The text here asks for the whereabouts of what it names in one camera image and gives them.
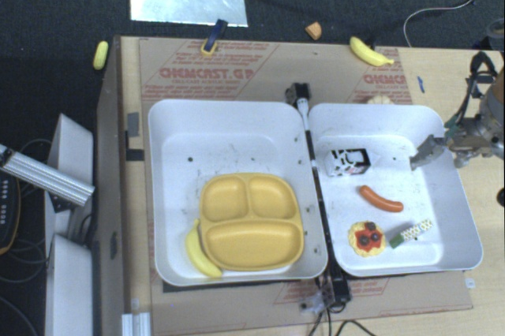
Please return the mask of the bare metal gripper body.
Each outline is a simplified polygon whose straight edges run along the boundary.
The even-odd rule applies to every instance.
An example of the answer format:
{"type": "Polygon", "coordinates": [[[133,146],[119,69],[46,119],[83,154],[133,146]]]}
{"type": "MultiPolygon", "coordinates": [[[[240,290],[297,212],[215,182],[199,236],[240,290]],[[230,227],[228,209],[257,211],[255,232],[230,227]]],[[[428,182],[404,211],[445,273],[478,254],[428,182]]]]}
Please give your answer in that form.
{"type": "Polygon", "coordinates": [[[475,116],[457,120],[454,116],[444,125],[446,145],[455,154],[456,168],[463,168],[480,156],[504,160],[504,127],[495,118],[475,116]]]}

